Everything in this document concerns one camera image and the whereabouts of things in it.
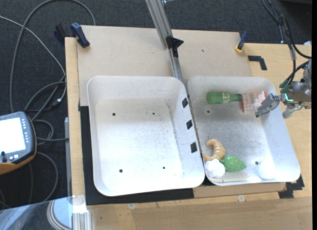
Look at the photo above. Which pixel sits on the white toy egg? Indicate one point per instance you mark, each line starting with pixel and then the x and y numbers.
pixel 267 170

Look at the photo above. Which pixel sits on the white toy garlic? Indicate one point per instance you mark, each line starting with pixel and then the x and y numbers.
pixel 215 168

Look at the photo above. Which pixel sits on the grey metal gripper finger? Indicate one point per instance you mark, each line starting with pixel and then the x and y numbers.
pixel 289 111
pixel 268 104

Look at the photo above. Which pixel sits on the white plastic tray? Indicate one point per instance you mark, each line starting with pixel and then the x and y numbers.
pixel 138 137
pixel 237 135

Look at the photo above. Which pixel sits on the tan toy croissant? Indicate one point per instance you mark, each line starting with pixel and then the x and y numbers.
pixel 219 148

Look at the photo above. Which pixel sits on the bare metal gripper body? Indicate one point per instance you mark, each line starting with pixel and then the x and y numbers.
pixel 301 93

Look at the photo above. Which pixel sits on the red and white packet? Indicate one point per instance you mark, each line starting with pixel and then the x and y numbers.
pixel 250 101

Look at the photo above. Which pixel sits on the pale wooden board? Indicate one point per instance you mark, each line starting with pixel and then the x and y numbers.
pixel 123 51

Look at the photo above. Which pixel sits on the green toy grapes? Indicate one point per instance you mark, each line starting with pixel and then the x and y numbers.
pixel 232 164

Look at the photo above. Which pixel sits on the green plastic bottle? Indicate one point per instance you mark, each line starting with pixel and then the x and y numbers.
pixel 218 97

